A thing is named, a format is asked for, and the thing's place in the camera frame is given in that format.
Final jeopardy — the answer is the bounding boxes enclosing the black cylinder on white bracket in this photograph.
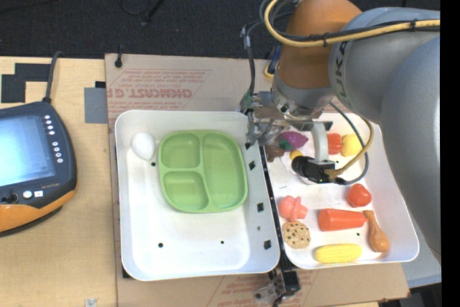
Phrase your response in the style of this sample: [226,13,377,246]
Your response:
[291,120,338,185]

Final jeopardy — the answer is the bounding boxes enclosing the white plastic tray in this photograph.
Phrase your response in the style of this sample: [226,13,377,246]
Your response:
[114,109,282,282]
[258,111,420,270]

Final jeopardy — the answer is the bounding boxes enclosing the brown doughnut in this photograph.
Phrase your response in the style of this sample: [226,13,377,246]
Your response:
[265,144,286,162]

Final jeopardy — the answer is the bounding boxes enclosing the beige chocolate chip biscuit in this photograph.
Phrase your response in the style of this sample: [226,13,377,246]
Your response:
[281,221,311,250]

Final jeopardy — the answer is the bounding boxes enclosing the pink ice cream toy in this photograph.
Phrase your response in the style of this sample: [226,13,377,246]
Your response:
[277,195,309,222]

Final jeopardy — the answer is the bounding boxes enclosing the brown chicken drumstick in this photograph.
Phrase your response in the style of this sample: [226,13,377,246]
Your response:
[362,209,390,253]

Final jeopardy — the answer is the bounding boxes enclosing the red-orange tomato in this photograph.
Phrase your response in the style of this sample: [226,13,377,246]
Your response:
[346,183,372,209]

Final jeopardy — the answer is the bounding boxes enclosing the yellow lemon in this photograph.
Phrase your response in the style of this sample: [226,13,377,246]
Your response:
[340,133,364,157]

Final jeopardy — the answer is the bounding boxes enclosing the green divided plate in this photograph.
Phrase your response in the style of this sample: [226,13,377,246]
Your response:
[157,129,249,214]

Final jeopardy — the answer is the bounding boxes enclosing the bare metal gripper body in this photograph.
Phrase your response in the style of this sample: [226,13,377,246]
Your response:
[249,91,318,136]

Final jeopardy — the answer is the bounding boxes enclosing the orange pumpkin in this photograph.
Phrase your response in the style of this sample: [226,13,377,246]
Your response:
[326,132,343,156]

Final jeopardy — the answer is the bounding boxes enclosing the yellow corn cob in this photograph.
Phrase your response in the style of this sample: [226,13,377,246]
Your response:
[314,243,363,264]

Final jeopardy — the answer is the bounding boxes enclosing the purple grapes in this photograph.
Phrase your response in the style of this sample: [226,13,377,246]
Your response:
[279,130,310,151]

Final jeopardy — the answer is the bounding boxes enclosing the orange carrot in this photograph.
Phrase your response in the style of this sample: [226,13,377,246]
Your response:
[317,208,369,232]

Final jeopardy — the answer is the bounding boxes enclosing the white egg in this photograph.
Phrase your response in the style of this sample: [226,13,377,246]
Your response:
[130,132,157,161]

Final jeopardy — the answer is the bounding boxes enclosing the brown cardboard board red print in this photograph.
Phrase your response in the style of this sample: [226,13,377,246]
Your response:
[103,52,411,307]

